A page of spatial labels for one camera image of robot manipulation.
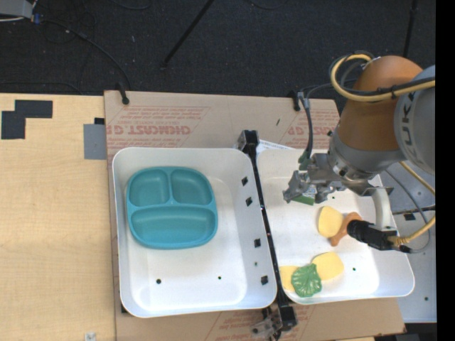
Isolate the orange bone-shaped biscuit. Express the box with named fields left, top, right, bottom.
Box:
left=329, top=211, right=364, bottom=247

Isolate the white plastic tray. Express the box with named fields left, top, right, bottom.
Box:
left=255, top=148, right=417, bottom=305
left=112, top=146, right=279, bottom=320

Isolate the yellow potato slice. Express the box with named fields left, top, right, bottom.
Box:
left=310, top=251, right=346, bottom=282
left=317, top=205, right=345, bottom=238
left=278, top=265, right=300, bottom=294

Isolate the brown cardboard board red print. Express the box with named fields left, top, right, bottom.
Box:
left=103, top=90, right=408, bottom=341

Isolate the green rectangular stick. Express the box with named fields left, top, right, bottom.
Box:
left=291, top=193, right=316, bottom=207

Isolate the blue divided plate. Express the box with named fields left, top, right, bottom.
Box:
left=125, top=166, right=219, bottom=251

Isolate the black block with thin wires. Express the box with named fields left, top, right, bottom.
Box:
left=237, top=129, right=260, bottom=153
left=277, top=305, right=297, bottom=332

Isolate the thin black rod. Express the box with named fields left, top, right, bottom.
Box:
left=247, top=143, right=291, bottom=321

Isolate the white paper slip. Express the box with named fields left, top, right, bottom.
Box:
left=257, top=139, right=296, bottom=153

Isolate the black cylinder on white bracket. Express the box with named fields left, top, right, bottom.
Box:
left=346, top=186, right=400, bottom=252

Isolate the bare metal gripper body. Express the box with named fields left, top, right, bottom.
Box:
left=305, top=152, right=375, bottom=194

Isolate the green lettuce leaf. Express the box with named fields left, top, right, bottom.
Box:
left=290, top=262, right=323, bottom=299

